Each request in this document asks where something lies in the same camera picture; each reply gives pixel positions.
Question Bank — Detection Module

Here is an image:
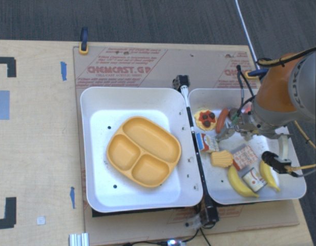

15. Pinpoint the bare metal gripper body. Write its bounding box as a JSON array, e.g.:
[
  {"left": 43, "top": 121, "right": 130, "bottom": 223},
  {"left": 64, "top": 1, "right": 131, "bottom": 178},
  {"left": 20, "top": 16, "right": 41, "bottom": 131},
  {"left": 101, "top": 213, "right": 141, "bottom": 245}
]
[{"left": 234, "top": 112, "right": 292, "bottom": 141}]

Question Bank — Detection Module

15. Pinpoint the orange sausage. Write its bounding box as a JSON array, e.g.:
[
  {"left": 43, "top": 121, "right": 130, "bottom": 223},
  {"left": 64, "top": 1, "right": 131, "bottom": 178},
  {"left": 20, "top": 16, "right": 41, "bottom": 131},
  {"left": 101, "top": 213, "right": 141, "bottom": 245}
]
[{"left": 215, "top": 108, "right": 230, "bottom": 134}]

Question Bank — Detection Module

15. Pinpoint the white, red and blue carton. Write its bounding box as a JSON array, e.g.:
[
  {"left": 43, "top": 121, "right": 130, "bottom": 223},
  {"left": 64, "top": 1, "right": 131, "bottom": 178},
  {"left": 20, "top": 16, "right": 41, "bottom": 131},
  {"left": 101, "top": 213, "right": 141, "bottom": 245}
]
[{"left": 196, "top": 132, "right": 220, "bottom": 154}]

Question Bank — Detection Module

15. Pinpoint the yellow ridged biscuit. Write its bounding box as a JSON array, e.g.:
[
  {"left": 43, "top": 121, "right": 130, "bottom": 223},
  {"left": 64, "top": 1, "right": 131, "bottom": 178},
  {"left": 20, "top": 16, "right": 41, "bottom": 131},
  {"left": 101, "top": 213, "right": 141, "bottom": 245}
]
[{"left": 210, "top": 150, "right": 235, "bottom": 169}]

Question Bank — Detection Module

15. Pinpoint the yellow pizza slice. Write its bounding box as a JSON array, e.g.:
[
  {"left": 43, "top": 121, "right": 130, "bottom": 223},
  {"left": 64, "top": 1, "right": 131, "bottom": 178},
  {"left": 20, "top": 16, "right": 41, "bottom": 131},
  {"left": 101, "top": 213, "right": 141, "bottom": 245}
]
[{"left": 193, "top": 109, "right": 217, "bottom": 132}]

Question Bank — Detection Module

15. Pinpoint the orange patterned packet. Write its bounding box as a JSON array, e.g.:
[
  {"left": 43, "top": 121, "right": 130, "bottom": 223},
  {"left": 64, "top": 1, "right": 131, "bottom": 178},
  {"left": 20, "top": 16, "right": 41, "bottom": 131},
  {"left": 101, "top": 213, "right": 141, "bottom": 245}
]
[{"left": 231, "top": 145, "right": 259, "bottom": 172}]

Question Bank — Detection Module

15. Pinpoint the thin black and white rod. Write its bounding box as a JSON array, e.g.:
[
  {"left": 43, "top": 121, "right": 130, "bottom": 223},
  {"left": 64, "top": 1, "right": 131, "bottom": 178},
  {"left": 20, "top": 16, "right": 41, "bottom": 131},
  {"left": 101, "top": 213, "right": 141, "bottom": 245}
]
[{"left": 180, "top": 85, "right": 213, "bottom": 210}]

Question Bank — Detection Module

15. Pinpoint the yellow banana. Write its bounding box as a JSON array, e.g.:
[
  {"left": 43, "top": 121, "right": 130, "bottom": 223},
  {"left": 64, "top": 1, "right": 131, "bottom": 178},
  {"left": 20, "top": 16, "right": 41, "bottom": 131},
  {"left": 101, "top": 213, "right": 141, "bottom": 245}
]
[
  {"left": 259, "top": 159, "right": 281, "bottom": 193},
  {"left": 227, "top": 165, "right": 260, "bottom": 198}
]

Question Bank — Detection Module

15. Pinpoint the white can with red print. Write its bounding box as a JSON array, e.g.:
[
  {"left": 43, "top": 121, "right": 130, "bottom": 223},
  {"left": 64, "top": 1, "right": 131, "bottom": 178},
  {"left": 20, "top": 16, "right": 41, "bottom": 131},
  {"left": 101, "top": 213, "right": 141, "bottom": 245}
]
[{"left": 241, "top": 167, "right": 268, "bottom": 193}]

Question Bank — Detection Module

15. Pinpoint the white plastic tray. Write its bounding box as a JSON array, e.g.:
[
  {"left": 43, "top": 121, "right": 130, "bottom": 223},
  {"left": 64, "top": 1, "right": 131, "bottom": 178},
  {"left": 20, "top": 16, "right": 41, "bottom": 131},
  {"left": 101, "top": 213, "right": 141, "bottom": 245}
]
[
  {"left": 187, "top": 88, "right": 307, "bottom": 206},
  {"left": 80, "top": 86, "right": 204, "bottom": 213}
]

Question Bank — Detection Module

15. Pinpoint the yellow divided plate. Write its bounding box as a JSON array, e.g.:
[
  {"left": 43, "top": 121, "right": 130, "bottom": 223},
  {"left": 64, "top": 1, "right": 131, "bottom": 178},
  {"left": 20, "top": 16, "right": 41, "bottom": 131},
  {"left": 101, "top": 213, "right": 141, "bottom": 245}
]
[{"left": 106, "top": 115, "right": 182, "bottom": 189}]

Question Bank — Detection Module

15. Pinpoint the brown cardboard board, red print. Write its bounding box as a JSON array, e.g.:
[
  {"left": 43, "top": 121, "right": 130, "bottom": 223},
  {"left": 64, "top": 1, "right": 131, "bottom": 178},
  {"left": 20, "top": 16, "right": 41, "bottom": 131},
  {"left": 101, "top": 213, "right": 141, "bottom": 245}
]
[{"left": 73, "top": 46, "right": 300, "bottom": 240}]

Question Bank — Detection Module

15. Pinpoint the black cylinder on white bracket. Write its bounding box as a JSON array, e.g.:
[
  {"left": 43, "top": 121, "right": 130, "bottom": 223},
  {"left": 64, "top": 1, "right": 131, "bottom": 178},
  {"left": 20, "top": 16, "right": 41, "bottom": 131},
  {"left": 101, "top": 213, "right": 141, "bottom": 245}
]
[{"left": 261, "top": 134, "right": 293, "bottom": 175}]

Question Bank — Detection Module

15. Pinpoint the black block with thin wires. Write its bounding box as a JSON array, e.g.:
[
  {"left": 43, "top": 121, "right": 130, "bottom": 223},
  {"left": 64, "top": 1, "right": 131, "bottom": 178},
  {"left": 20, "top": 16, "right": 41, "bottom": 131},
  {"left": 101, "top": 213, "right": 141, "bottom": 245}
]
[
  {"left": 172, "top": 74, "right": 191, "bottom": 92},
  {"left": 198, "top": 204, "right": 220, "bottom": 226}
]

